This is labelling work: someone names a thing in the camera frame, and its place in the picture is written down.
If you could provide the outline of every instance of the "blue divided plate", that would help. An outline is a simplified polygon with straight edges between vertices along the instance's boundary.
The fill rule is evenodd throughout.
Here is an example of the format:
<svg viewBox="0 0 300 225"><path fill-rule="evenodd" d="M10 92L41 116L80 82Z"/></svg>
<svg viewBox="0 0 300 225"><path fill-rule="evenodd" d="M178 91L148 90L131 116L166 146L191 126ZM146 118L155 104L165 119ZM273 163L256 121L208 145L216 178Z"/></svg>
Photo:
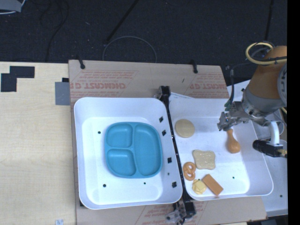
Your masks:
<svg viewBox="0 0 300 225"><path fill-rule="evenodd" d="M153 177L163 164L157 130L141 122L110 125L105 133L105 159L109 170L118 177Z"/></svg>

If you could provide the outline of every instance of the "toy food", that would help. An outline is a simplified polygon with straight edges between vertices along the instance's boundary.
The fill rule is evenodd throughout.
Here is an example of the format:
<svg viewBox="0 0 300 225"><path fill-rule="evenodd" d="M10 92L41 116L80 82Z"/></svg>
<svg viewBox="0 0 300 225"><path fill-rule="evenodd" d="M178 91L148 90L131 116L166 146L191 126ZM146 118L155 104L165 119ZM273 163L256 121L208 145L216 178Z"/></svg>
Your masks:
<svg viewBox="0 0 300 225"><path fill-rule="evenodd" d="M210 174L202 178L202 181L217 196L223 191L221 185Z"/></svg>
<svg viewBox="0 0 300 225"><path fill-rule="evenodd" d="M193 181L192 189L197 194L203 194L206 190L206 185L201 180L195 179Z"/></svg>
<svg viewBox="0 0 300 225"><path fill-rule="evenodd" d="M191 137L195 132L195 127L191 121L187 119L180 119L175 124L175 130L180 137Z"/></svg>
<svg viewBox="0 0 300 225"><path fill-rule="evenodd" d="M216 155L213 151L194 150L192 154L198 169L212 170L216 167Z"/></svg>
<svg viewBox="0 0 300 225"><path fill-rule="evenodd" d="M233 137L233 129L227 130L227 134L228 134L228 146L227 146L228 150L231 153L237 153L237 152L239 152L240 151L240 144Z"/></svg>
<svg viewBox="0 0 300 225"><path fill-rule="evenodd" d="M191 181L194 180L196 177L195 171L196 171L196 165L192 162L186 162L183 165L183 175L186 178L186 180Z"/></svg>

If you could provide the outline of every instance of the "black carpet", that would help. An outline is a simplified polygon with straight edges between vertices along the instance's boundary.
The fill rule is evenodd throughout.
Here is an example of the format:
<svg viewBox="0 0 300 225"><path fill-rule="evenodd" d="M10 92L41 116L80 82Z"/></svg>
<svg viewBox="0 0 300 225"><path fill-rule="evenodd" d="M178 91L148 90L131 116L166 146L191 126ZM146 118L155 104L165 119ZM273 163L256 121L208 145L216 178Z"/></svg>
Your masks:
<svg viewBox="0 0 300 225"><path fill-rule="evenodd" d="M194 60L221 66L229 85L250 44L287 45L287 0L26 0L0 12L0 61ZM255 68L238 67L235 82Z"/></svg>

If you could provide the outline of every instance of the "cardboard sheet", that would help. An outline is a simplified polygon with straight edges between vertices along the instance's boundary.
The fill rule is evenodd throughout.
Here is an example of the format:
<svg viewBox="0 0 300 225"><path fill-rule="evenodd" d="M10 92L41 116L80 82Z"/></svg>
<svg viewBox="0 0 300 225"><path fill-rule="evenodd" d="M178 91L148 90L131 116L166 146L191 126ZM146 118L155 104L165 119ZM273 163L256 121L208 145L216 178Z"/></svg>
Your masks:
<svg viewBox="0 0 300 225"><path fill-rule="evenodd" d="M192 65L182 64L88 60L83 63L85 69L80 68L78 60L69 61L77 224L167 224L165 216L173 211L172 204L105 210L80 206L74 104L82 97L151 98L160 86L170 86L171 92L192 98L229 98L221 68L198 65L195 74ZM194 205L196 214L184 224L225 224L267 217L261 197L194 201Z"/></svg>

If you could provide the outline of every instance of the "toy bread slice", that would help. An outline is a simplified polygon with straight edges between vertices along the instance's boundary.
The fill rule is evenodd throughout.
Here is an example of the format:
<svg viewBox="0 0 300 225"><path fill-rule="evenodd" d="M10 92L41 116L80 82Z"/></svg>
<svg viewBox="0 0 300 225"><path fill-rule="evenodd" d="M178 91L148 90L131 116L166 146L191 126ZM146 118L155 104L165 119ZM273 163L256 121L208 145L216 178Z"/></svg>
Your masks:
<svg viewBox="0 0 300 225"><path fill-rule="evenodd" d="M213 151L193 151L193 158L198 169L214 169L216 167L215 157L216 155Z"/></svg>

